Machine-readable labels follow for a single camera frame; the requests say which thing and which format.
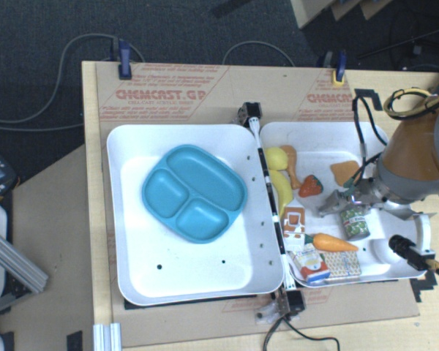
white tray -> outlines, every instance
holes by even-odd
[[[247,203],[208,244],[183,239],[143,206],[146,176],[172,148],[193,144],[242,177]],[[269,293],[283,280],[258,150],[237,125],[124,125],[108,137],[119,287],[139,306]]]
[[[371,157],[383,150],[382,143],[376,138],[369,123],[361,123],[361,129],[367,144],[367,156]],[[387,140],[386,134],[378,128]],[[264,148],[291,145],[298,154],[296,173],[300,180],[310,174],[315,175],[323,184],[323,193],[316,196],[300,198],[295,191],[295,198],[306,209],[305,230],[307,234],[327,233],[346,239],[342,222],[337,214],[318,216],[317,209],[335,190],[344,190],[334,180],[330,165],[355,160],[361,164],[359,139],[352,122],[273,122],[265,125],[260,132]],[[367,170],[372,173],[373,166]],[[422,276],[424,272],[410,267],[406,260],[398,257],[389,248],[389,239],[399,234],[416,241],[416,221],[403,221],[385,211],[371,210],[366,215],[370,236],[352,242],[359,247],[357,253],[361,266],[361,275],[338,279],[326,279],[308,284],[294,269],[295,279],[307,287],[326,287],[336,284],[357,282],[375,282],[390,279],[407,279]]]

orange carrot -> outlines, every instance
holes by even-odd
[[[342,251],[358,251],[359,248],[354,244],[344,241],[340,238],[329,234],[318,233],[312,238],[312,243],[316,249],[327,252],[342,252]]]

blue plate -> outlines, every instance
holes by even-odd
[[[216,157],[183,145],[164,155],[148,174],[142,198],[163,224],[188,241],[204,244],[233,224],[247,201],[247,188]]]

yellow banana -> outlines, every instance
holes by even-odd
[[[266,165],[271,170],[286,170],[288,167],[288,154],[280,147],[265,148]]]
[[[271,184],[278,193],[278,214],[282,218],[285,207],[294,199],[291,184],[287,178],[276,170],[270,170]]]

toy food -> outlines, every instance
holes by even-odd
[[[330,169],[335,176],[335,181],[339,186],[343,186],[345,182],[353,176],[359,169],[359,164],[354,160],[339,162],[330,165]]]
[[[278,214],[282,218],[286,206],[293,200],[293,190],[289,180],[277,170],[270,170],[271,184],[278,193]]]
[[[363,208],[353,207],[340,212],[340,217],[349,241],[357,241],[371,235],[364,217]]]
[[[311,283],[330,277],[330,270],[312,244],[305,244],[300,251],[290,252],[294,265],[303,278]]]
[[[342,252],[342,251],[358,251],[359,248],[354,244],[344,241],[340,238],[334,237],[325,233],[315,234],[312,238],[312,244],[316,249],[327,252]]]
[[[355,251],[323,252],[322,255],[329,267],[330,279],[361,275],[361,266]]]
[[[285,207],[283,215],[283,237],[287,251],[296,251],[304,247],[306,236],[304,234],[306,211],[295,200]]]
[[[285,170],[288,167],[288,155],[280,147],[266,148],[264,153],[270,170]]]
[[[313,195],[319,195],[323,191],[322,183],[315,175],[308,175],[301,187],[299,188],[300,197],[309,197]]]
[[[288,155],[288,167],[286,172],[290,176],[291,189],[296,190],[301,187],[302,183],[298,180],[296,176],[296,163],[298,159],[298,154],[293,146],[281,146],[280,147]]]

